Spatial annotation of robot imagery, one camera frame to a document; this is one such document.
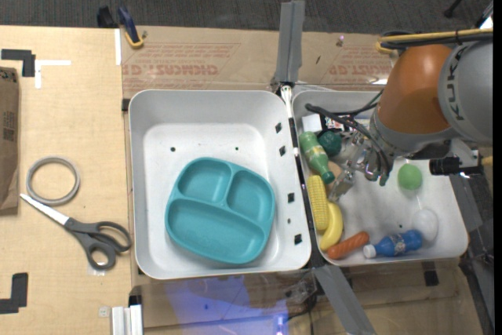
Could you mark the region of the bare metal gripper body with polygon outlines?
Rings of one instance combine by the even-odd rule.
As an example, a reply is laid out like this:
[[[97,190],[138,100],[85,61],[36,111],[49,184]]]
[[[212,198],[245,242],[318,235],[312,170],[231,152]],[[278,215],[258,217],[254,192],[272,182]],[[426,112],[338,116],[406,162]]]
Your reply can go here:
[[[341,134],[338,165],[350,172],[363,173],[369,181],[387,181],[393,162],[378,138],[354,131]]]

